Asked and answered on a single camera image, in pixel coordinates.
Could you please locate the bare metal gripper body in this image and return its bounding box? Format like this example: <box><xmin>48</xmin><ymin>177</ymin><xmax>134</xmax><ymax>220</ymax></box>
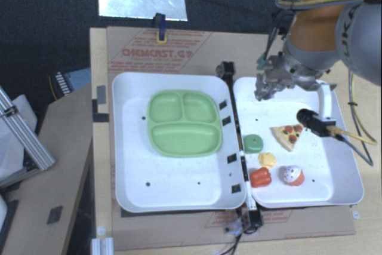
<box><xmin>262</xmin><ymin>53</ymin><xmax>326</xmax><ymax>93</ymax></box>

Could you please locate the thin black and white rod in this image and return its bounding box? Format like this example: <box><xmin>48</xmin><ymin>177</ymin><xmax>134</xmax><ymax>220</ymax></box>
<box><xmin>225</xmin><ymin>74</ymin><xmax>258</xmax><ymax>213</ymax></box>

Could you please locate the pizza slice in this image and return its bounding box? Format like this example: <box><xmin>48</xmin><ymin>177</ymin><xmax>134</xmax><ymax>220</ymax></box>
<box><xmin>270</xmin><ymin>124</ymin><xmax>304</xmax><ymax>153</ymax></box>

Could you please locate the green doughnut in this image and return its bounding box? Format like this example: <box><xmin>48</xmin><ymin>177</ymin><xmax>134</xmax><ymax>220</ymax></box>
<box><xmin>242</xmin><ymin>134</ymin><xmax>264</xmax><ymax>155</ymax></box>

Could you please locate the yellow toy pastry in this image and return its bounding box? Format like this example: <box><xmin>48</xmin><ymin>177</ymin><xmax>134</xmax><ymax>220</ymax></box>
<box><xmin>257</xmin><ymin>152</ymin><xmax>277</xmax><ymax>170</ymax></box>

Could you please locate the green divided plate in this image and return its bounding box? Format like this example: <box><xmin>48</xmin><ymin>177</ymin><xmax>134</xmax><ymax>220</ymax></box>
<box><xmin>146</xmin><ymin>90</ymin><xmax>223</xmax><ymax>158</ymax></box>

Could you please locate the orange bell pepper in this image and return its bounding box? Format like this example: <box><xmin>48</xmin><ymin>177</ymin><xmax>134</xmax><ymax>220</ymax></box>
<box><xmin>249</xmin><ymin>167</ymin><xmax>273</xmax><ymax>189</ymax></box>

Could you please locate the white plastic tray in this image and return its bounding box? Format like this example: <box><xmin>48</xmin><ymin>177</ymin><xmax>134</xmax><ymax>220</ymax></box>
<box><xmin>232</xmin><ymin>76</ymin><xmax>365</xmax><ymax>209</ymax></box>
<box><xmin>111</xmin><ymin>72</ymin><xmax>247</xmax><ymax>214</ymax></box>

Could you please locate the brown cardboard board red print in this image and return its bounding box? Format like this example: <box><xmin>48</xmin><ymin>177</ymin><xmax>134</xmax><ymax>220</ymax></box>
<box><xmin>106</xmin><ymin>26</ymin><xmax>358</xmax><ymax>251</ymax></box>

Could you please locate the black block with thin wires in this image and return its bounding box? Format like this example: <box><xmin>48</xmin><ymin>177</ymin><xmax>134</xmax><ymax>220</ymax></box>
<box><xmin>238</xmin><ymin>208</ymin><xmax>265</xmax><ymax>234</ymax></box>
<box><xmin>215</xmin><ymin>60</ymin><xmax>236</xmax><ymax>79</ymax></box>

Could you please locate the black cylinder on white bracket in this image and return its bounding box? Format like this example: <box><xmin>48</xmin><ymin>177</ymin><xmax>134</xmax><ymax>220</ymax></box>
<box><xmin>296</xmin><ymin>82</ymin><xmax>340</xmax><ymax>138</ymax></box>

